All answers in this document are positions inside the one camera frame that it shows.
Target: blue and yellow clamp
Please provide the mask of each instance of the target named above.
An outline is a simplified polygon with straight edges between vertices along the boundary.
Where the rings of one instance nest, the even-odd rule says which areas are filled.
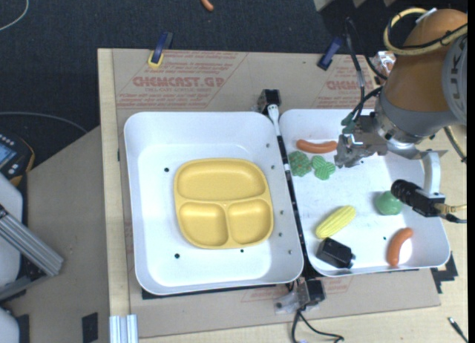
[[[171,46],[171,42],[173,41],[173,33],[168,31],[164,31],[160,38],[158,39],[157,46],[155,50],[150,53],[148,57],[148,66],[153,69],[159,68],[159,66],[163,62],[163,51],[167,50]]]

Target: white tray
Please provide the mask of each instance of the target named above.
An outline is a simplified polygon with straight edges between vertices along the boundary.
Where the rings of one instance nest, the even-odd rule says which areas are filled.
[[[315,143],[338,141],[340,122],[348,110],[290,110],[280,119],[287,154],[297,150],[298,139]],[[322,154],[334,163],[335,152]],[[439,267],[449,259],[450,247],[440,218],[425,218],[404,206],[398,215],[381,215],[374,206],[375,198],[390,190],[392,183],[403,179],[424,185],[420,160],[407,160],[396,154],[373,155],[361,165],[336,169],[329,180],[319,180],[312,172],[292,177],[309,261],[322,275],[337,276],[390,270]],[[351,248],[356,259],[351,269],[337,269],[316,258],[320,240],[316,226],[340,206],[356,208],[356,218],[332,238]],[[413,229],[413,237],[403,244],[400,264],[389,267],[386,251],[390,238],[401,228]]]
[[[135,271],[156,295],[289,283],[304,260],[270,120],[255,112],[142,112],[124,129]],[[201,249],[181,234],[174,210],[178,168],[200,158],[241,158],[266,176],[274,229],[244,249]]]

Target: blue clamp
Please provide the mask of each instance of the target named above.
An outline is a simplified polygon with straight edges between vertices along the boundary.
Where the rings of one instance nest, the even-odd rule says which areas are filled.
[[[323,68],[324,70],[327,70],[330,64],[332,63],[332,58],[338,51],[338,49],[343,45],[343,40],[341,38],[335,37],[332,40],[332,43],[330,46],[327,48],[327,51],[325,51],[325,54],[320,58],[320,60],[317,63],[317,66],[319,68]]]
[[[168,31],[164,31],[162,33],[162,35],[158,39],[158,43],[155,47],[155,50],[150,53],[150,56],[148,58],[148,65],[151,68],[159,68],[163,61],[163,51],[170,48],[172,40],[173,33],[169,33]]]

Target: yellow corn cob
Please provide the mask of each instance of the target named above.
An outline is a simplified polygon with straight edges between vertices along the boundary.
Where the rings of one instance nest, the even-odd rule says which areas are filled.
[[[325,239],[334,235],[340,229],[347,226],[356,216],[355,207],[343,206],[333,212],[328,218],[322,221],[315,234],[319,239]]]

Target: white cable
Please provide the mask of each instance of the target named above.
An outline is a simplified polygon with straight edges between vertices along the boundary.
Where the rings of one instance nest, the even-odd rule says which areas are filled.
[[[20,15],[20,17],[18,17],[16,20],[14,20],[13,22],[11,22],[9,24],[6,24],[5,26],[0,27],[0,31],[5,30],[10,26],[13,26],[18,21],[20,21],[24,17],[25,14],[27,14],[28,8],[30,7],[30,0],[25,0],[25,1],[26,1],[26,4],[24,6],[23,13]]]

